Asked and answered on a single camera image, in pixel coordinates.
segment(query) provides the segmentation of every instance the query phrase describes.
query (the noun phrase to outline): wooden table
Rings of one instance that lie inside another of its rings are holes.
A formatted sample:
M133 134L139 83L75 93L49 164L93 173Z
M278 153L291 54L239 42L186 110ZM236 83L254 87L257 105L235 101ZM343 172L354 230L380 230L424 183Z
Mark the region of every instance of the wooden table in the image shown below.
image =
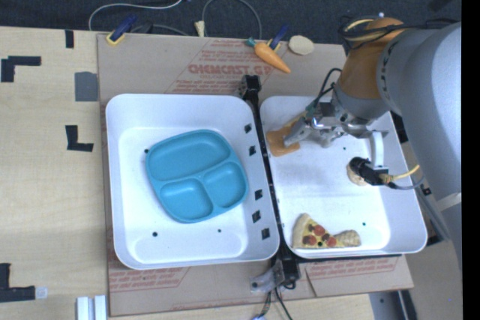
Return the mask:
M44 286L48 297L0 304L0 319L75 319L75 300L108 295L100 106L76 102L74 74L97 73L96 35L0 28L0 58L41 56L0 82L0 262L10 286ZM93 151L68 151L65 126ZM294 319L372 320L368 295L288 301ZM122 319L252 319L261 305L159 313ZM268 320L286 319L279 304Z

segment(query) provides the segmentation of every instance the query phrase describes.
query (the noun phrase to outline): cardboard box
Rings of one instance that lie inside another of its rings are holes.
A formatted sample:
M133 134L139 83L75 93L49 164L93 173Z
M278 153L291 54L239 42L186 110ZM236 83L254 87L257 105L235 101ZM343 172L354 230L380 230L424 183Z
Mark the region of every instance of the cardboard box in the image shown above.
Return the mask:
M110 315L262 303L265 295L251 292L250 278L267 271L270 261L135 271L116 258L105 107L112 97L126 93L235 94L247 74L260 77L260 103L274 95L313 95L332 67L343 66L343 48L316 44L313 53L300 56L283 43L278 54L292 70L286 74L263 63L242 40L128 34L118 46L109 46L105 36L97 36L97 54ZM283 297L295 300L412 287L404 256L335 260L301 264L301 279Z

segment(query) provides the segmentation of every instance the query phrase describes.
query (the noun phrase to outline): blue plate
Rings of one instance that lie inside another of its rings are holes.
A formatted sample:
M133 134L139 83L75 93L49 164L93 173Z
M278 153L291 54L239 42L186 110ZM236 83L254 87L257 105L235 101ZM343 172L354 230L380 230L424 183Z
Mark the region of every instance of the blue plate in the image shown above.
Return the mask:
M195 130L155 144L147 153L148 179L166 212L196 223L245 200L248 180L236 153L211 130Z

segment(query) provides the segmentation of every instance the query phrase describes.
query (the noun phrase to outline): pizza slice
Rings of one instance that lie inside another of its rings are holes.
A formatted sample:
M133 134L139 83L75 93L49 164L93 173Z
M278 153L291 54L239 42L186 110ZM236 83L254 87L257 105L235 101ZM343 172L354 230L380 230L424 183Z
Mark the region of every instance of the pizza slice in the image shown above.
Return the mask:
M313 220L309 214L302 214L293 227L293 248L341 248L360 245L359 234L350 229L338 235L331 234L327 229Z

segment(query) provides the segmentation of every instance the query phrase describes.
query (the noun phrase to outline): robotic arm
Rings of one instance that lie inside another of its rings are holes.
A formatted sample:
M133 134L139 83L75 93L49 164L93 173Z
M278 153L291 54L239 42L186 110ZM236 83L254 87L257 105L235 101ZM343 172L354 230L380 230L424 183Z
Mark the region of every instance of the robotic arm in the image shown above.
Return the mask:
M401 116L461 269L461 24L432 27L391 18L350 23L342 32L353 45L337 83L325 89L327 76L283 142L288 147L313 132L322 147L345 134L378 142L368 125L387 111ZM331 100L323 102L327 91L333 91ZM379 174L375 162L356 158L350 165L362 177Z

